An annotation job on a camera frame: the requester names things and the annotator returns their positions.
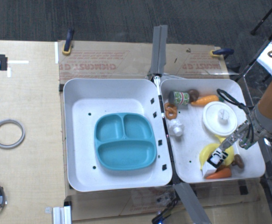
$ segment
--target metal ring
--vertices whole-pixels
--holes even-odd
[[[15,119],[3,119],[3,120],[1,120],[0,121],[0,127],[2,125],[4,125],[4,124],[15,124],[15,125],[17,125],[22,131],[22,136],[20,137],[20,139],[17,142],[15,142],[14,144],[11,144],[11,145],[5,145],[5,144],[0,143],[0,148],[11,149],[11,148],[17,147],[24,140],[24,137],[25,137],[24,126],[19,121],[15,120]]]

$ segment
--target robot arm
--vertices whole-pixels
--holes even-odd
[[[261,100],[253,108],[251,115],[246,114],[247,120],[221,143],[203,165],[202,175],[204,178],[216,172],[228,156],[225,150],[237,140],[239,140],[240,147],[248,149],[259,139],[272,139],[272,82]]]

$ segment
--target banana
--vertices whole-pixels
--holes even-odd
[[[215,151],[217,147],[219,147],[220,144],[217,143],[210,143],[207,146],[205,146],[202,151],[199,154],[199,161],[200,161],[200,170],[202,170],[202,167],[206,160],[210,157],[210,155]],[[224,160],[222,165],[229,166],[233,160],[234,160],[234,150],[233,146],[227,148],[225,150],[226,153],[228,153],[228,157]]]

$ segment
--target white round lid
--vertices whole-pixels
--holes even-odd
[[[225,103],[213,101],[203,109],[203,123],[214,134],[228,136],[237,128],[237,116]]]

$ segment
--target orange carrot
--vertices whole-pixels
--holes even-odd
[[[225,178],[225,177],[231,177],[230,168],[223,168],[219,171],[216,171],[215,173],[207,176],[205,179],[216,179],[216,178]]]
[[[197,99],[196,101],[191,102],[191,105],[207,105],[210,102],[219,101],[217,95],[208,95]]]

